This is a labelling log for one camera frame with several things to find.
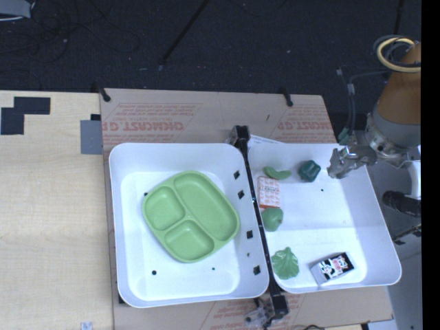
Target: yellow cable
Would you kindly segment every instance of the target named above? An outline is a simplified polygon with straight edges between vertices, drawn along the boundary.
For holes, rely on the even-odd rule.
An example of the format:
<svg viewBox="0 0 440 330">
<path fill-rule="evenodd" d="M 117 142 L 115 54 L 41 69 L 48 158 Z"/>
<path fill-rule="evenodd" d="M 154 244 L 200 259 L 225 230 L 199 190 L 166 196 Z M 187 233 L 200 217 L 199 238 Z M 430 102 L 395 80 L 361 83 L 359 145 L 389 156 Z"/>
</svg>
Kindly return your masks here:
<svg viewBox="0 0 440 330">
<path fill-rule="evenodd" d="M 408 39 L 408 38 L 390 38 L 387 39 L 386 41 L 383 41 L 382 43 L 379 44 L 379 46 L 377 47 L 376 50 L 376 55 L 377 58 L 379 59 L 379 61 L 387 66 L 387 68 L 392 69 L 393 71 L 397 71 L 397 72 L 406 72 L 406 73 L 416 73 L 416 72 L 420 72 L 421 71 L 421 66 L 420 67 L 402 67 L 402 66 L 398 66 L 398 65 L 394 65 L 393 63 L 390 63 L 388 60 L 386 60 L 384 58 L 384 56 L 382 55 L 382 49 L 384 49 L 384 47 L 386 47 L 387 45 L 394 43 L 395 41 L 399 41 L 399 42 L 403 42 L 403 43 L 407 43 L 411 46 L 413 46 L 415 43 L 414 41 Z"/>
</svg>

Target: divided green plate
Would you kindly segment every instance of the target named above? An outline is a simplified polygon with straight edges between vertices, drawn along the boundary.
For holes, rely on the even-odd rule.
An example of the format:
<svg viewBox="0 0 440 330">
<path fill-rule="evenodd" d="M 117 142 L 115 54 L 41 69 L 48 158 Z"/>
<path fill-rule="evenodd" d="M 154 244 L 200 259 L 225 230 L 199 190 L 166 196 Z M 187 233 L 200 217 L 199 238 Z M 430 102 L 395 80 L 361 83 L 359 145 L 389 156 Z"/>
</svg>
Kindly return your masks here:
<svg viewBox="0 0 440 330">
<path fill-rule="evenodd" d="M 198 171 L 178 173 L 145 196 L 145 222 L 178 261 L 194 263 L 234 238 L 240 218 L 228 198 Z"/>
</svg>

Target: cardboard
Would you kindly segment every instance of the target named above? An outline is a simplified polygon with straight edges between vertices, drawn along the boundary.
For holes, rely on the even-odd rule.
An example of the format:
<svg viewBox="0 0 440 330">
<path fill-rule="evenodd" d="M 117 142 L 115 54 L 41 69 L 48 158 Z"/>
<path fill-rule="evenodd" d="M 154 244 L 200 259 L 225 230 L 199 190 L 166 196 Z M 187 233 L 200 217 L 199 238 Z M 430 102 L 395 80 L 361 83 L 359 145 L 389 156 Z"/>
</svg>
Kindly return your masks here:
<svg viewBox="0 0 440 330">
<path fill-rule="evenodd" d="M 123 142 L 225 142 L 233 126 L 246 125 L 252 135 L 287 143 L 336 143 L 320 96 L 105 89 L 101 98 L 102 145 L 107 192 L 109 250 L 115 330 L 122 329 L 249 329 L 245 314 L 252 299 L 132 308 L 118 297 L 113 212 L 108 157 Z M 286 294 L 289 314 L 271 329 L 297 325 L 320 327 L 360 324 L 392 318 L 384 287 Z"/>
</svg>

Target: white tray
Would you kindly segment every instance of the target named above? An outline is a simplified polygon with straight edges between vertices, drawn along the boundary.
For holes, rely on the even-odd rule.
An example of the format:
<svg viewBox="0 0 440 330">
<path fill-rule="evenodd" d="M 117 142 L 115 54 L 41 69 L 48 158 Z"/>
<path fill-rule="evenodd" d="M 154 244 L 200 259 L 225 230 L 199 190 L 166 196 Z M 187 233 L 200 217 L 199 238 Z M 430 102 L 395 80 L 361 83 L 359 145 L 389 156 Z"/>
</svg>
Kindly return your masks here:
<svg viewBox="0 0 440 330">
<path fill-rule="evenodd" d="M 266 260 L 238 149 L 229 144 L 124 143 L 111 151 L 109 167 L 118 290 L 127 304 L 146 308 L 255 298 L 265 292 L 269 283 Z M 144 193 L 187 170 L 207 175 L 240 217 L 240 230 L 233 240 L 196 263 L 171 257 L 149 230 L 141 211 Z"/>
<path fill-rule="evenodd" d="M 296 277 L 281 280 L 275 275 L 280 287 L 290 293 L 392 285 L 401 276 L 399 258 L 366 167 L 352 170 L 343 179 L 328 175 L 336 147 L 257 144 L 249 150 L 255 188 L 257 177 L 264 176 L 264 166 L 292 172 L 289 178 L 279 181 L 283 222 L 277 231 L 265 233 L 271 256 L 290 247 L 298 258 L 300 272 Z M 308 160 L 321 167 L 313 182 L 303 181 L 298 174 L 298 168 Z M 355 269 L 318 285 L 310 267 L 341 252 L 349 254 Z"/>
</svg>

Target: red and white box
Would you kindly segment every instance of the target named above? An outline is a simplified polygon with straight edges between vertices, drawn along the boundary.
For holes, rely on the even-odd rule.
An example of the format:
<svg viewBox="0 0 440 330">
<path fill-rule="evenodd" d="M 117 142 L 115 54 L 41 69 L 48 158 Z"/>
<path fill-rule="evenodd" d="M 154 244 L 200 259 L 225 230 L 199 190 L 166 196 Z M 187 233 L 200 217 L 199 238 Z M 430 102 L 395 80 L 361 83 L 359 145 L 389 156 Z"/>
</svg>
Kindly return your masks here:
<svg viewBox="0 0 440 330">
<path fill-rule="evenodd" d="M 280 184 L 277 179 L 258 177 L 257 192 L 260 208 L 280 208 Z"/>
</svg>

